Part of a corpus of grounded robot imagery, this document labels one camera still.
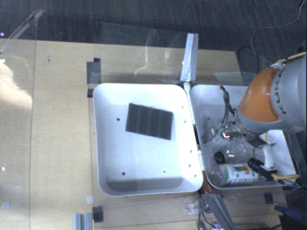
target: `white object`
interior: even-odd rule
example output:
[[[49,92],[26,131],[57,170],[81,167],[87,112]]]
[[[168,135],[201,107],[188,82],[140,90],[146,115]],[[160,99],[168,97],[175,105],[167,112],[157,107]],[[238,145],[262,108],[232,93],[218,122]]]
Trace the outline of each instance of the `white object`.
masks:
[[[259,174],[245,163],[216,164],[211,174],[214,184],[218,186],[249,185],[259,179]]]
[[[88,204],[92,204],[92,203],[94,202],[93,196],[87,196],[87,197],[86,197],[86,202],[87,202]]]
[[[274,167],[273,150],[271,144],[262,147],[264,153],[264,167],[272,169]]]
[[[93,93],[98,183],[109,196],[195,192],[203,183],[185,91],[103,83]],[[129,103],[173,113],[171,140],[126,132]]]

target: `metal bracket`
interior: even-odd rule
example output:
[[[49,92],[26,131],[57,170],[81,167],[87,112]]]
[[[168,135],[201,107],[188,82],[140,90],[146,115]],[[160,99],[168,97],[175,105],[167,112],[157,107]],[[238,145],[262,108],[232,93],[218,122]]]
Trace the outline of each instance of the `metal bracket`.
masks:
[[[75,213],[73,215],[73,230],[92,230],[92,213]]]
[[[202,156],[201,150],[198,150],[198,157],[199,157],[200,163],[201,163],[201,170],[202,170],[202,171],[205,171],[205,166],[204,166],[204,164],[203,164],[203,156]]]
[[[195,122],[194,111],[193,111],[191,95],[190,95],[190,92],[191,92],[190,83],[189,82],[183,83],[183,89],[185,90],[185,92],[187,94],[188,103],[189,103],[189,110],[190,110],[190,116],[191,116],[191,119],[192,119],[192,124],[193,124],[193,126],[195,126],[196,122]]]
[[[198,34],[188,34],[180,81],[190,82],[196,80],[197,51]]]
[[[203,194],[202,198],[206,201],[206,204],[224,230],[236,230],[236,226],[231,219],[221,195]]]

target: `table surface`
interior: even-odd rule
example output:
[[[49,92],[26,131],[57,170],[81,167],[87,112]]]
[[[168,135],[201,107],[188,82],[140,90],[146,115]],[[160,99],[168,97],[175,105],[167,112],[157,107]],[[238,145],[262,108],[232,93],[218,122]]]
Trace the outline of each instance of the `table surface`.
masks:
[[[19,45],[24,50],[32,43],[20,40]],[[156,64],[150,65],[146,61],[145,55],[148,53],[156,57]],[[19,94],[23,94],[23,101],[17,101],[18,107],[7,109],[0,114],[1,118],[10,116],[10,111],[13,114],[9,119],[14,119],[12,126],[1,126],[2,130],[10,129],[10,132],[6,132],[6,139],[15,142],[15,146],[27,144],[30,148],[21,152],[19,157],[16,152],[12,152],[14,147],[1,149],[1,156],[24,161],[18,163],[15,168],[6,166],[7,171],[0,174],[3,178],[6,176],[6,182],[9,178],[10,185],[19,185],[9,187],[0,184],[2,201],[10,201],[9,208],[0,209],[1,229],[71,230],[74,213],[92,211],[91,197],[94,195],[96,178],[93,178],[92,171],[86,62],[101,58],[104,71],[115,74],[134,74],[138,69],[161,72],[165,69],[165,61],[161,60],[162,58],[168,57],[168,64],[178,61],[178,58],[182,59],[183,53],[184,49],[167,51],[158,47],[37,41],[33,69],[33,107],[32,98],[29,99],[31,93],[27,95],[27,92],[19,91]],[[20,61],[27,62],[26,53],[20,56],[15,64],[20,64]],[[169,66],[170,71],[174,72],[172,65]],[[239,72],[235,53],[199,50],[197,76],[202,80],[212,81],[215,79],[214,73],[221,72]],[[1,92],[1,89],[0,95],[3,98],[4,92]],[[118,216],[112,217],[116,222]],[[261,212],[258,216],[238,216],[234,220],[243,223],[262,222],[269,226],[279,223],[278,215],[264,215]],[[197,221],[192,218],[112,229],[196,228]]]

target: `plastic bottle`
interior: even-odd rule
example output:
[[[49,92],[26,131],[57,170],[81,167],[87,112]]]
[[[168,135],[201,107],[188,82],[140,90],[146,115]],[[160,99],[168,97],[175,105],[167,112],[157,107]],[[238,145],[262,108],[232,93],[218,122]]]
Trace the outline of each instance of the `plastic bottle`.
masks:
[[[246,163],[215,164],[211,175],[215,186],[250,185],[259,179]]]
[[[254,157],[252,147],[242,139],[227,142],[214,154],[214,160],[218,164],[247,163],[252,157]]]

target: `cable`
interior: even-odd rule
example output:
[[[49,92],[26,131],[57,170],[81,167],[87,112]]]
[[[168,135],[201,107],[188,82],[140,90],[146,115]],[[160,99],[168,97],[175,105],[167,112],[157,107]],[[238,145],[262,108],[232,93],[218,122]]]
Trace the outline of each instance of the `cable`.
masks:
[[[292,60],[292,59],[295,59],[295,58],[299,58],[299,57],[302,57],[306,54],[306,51],[305,52],[301,52],[301,53],[298,53],[298,54],[295,54],[295,55],[292,55],[292,56],[288,56],[287,58],[283,58],[283,59],[280,59],[277,61],[277,63],[284,63],[284,62],[287,62],[289,60]]]
[[[302,7],[303,7],[305,1],[306,1],[306,0],[302,0],[301,6],[300,6],[299,12],[298,12],[298,17],[297,17],[293,22],[291,22],[291,23],[289,23],[289,24],[286,24],[286,25],[273,25],[273,26],[262,27],[262,28],[256,30],[256,31],[253,33],[253,35],[252,35],[251,38],[250,38],[250,45],[251,45],[251,48],[252,48],[252,50],[254,51],[254,53],[255,53],[255,55],[256,55],[257,57],[259,57],[260,59],[263,59],[264,61],[268,62],[270,65],[272,64],[272,63],[271,63],[270,61],[268,61],[267,59],[260,57],[260,56],[257,54],[257,52],[255,51],[255,48],[254,48],[254,45],[253,45],[253,38],[254,38],[255,34],[256,34],[257,32],[259,32],[259,31],[261,31],[261,30],[264,30],[264,29],[286,27],[286,26],[290,26],[290,25],[296,23],[296,22],[298,21],[299,17],[301,16]]]
[[[212,223],[208,222],[208,220],[206,219],[206,217],[205,217],[203,211],[201,212],[201,214],[202,214],[202,217],[203,217],[203,219],[205,220],[205,222],[207,222],[211,227],[216,228],[215,225],[213,225]]]
[[[223,99],[224,99],[224,103],[225,103],[225,111],[224,111],[224,117],[221,121],[223,128],[226,127],[227,125],[227,121],[228,121],[228,116],[229,116],[229,95],[227,95],[227,91],[225,90],[225,88],[221,85],[220,89],[224,92],[223,93]]]
[[[201,224],[201,213],[198,214],[198,225]]]

